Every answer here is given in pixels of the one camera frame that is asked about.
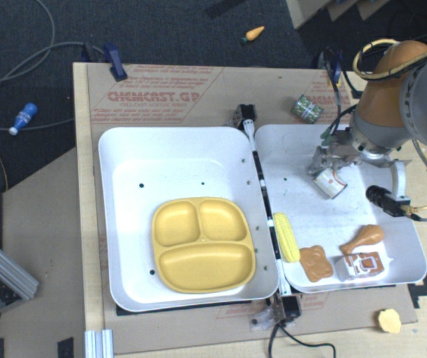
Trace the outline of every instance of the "white tray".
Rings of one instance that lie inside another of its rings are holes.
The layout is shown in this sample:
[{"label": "white tray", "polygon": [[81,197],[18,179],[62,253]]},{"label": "white tray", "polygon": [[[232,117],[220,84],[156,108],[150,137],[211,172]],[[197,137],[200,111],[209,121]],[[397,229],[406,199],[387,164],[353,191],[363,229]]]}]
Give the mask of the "white tray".
[{"label": "white tray", "polygon": [[[99,140],[110,291],[131,312],[269,297],[278,272],[252,151],[233,128],[113,128]],[[151,221],[164,202],[219,197],[244,212],[256,250],[253,278],[208,294],[168,288],[156,274]]]},{"label": "white tray", "polygon": [[311,164],[325,125],[266,125],[255,134],[258,154],[274,213],[285,213],[299,248],[321,245],[333,265],[342,256],[340,246],[354,239],[359,228],[378,224],[384,240],[358,247],[355,253],[378,251],[385,270],[375,276],[342,282],[332,277],[312,283],[300,263],[284,262],[285,276],[300,292],[325,292],[367,286],[386,286],[421,281],[427,272],[426,257],[414,223],[394,218],[371,204],[366,189],[375,184],[391,189],[389,169],[362,163],[340,170],[348,186],[330,199],[306,171]]}]

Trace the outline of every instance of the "blue clamp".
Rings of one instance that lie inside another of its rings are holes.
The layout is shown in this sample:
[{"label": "blue clamp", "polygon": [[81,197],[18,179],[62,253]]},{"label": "blue clamp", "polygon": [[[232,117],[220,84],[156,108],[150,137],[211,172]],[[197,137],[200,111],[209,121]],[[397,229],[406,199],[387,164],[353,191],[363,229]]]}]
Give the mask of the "blue clamp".
[{"label": "blue clamp", "polygon": [[119,49],[113,43],[104,44],[104,56],[106,60],[112,64],[110,73],[114,76],[116,81],[127,79],[127,73],[122,67],[121,58],[119,56]]}]

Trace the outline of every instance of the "yellow plate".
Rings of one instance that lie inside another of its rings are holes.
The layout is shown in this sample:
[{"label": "yellow plate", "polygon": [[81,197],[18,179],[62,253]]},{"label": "yellow plate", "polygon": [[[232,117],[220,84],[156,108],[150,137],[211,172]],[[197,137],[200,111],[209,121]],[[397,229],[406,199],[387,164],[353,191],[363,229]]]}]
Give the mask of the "yellow plate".
[{"label": "yellow plate", "polygon": [[152,219],[152,242],[160,277],[178,292],[232,289],[255,273],[245,216],[223,198],[183,198],[162,204]]}]

